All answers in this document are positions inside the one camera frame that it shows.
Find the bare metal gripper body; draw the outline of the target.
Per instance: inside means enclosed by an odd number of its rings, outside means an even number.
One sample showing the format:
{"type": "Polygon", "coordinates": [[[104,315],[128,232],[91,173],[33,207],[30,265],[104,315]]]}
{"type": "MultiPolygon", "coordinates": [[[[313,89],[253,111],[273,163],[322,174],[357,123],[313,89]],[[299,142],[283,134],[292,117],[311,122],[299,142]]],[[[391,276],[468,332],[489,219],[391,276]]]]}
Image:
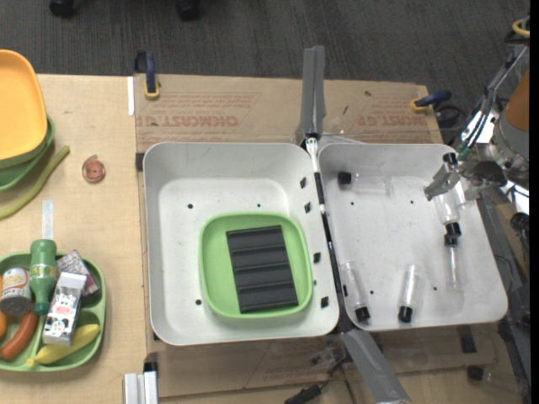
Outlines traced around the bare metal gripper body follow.
{"type": "Polygon", "coordinates": [[[526,187],[526,111],[506,109],[494,122],[488,142],[479,142],[464,160],[462,175],[526,187]]]}

